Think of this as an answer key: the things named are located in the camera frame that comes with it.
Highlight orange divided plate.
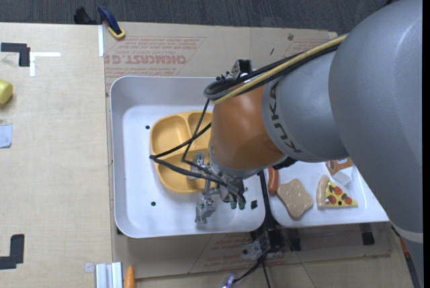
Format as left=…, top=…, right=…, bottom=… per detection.
left=149, top=111, right=220, bottom=195

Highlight brown and white carton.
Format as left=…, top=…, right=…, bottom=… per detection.
left=325, top=156, right=354, bottom=187

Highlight black block with thin wires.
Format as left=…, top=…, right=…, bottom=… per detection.
left=241, top=228, right=287, bottom=261
left=231, top=58, right=253, bottom=80

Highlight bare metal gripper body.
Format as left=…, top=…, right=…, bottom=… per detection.
left=210, top=173, right=249, bottom=204

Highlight orange toy carrot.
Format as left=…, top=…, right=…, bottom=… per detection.
left=123, top=265, right=136, bottom=288

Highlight white plastic tray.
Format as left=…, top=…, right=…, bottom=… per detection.
left=265, top=158, right=390, bottom=229
left=110, top=75, right=267, bottom=240

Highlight brown toy bread slice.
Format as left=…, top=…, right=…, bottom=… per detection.
left=275, top=179, right=314, bottom=222

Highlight black cylinder on white bracket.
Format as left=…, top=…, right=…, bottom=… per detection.
left=272, top=156, right=298, bottom=171

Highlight red toy sausage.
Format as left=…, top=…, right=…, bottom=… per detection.
left=267, top=167, right=280, bottom=195

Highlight toy pizza slice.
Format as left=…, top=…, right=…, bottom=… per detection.
left=315, top=174, right=359, bottom=211

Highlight brown cardboard board red print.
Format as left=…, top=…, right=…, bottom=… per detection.
left=102, top=21, right=392, bottom=281

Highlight yellow rounded block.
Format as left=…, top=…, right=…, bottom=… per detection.
left=0, top=79, right=14, bottom=105

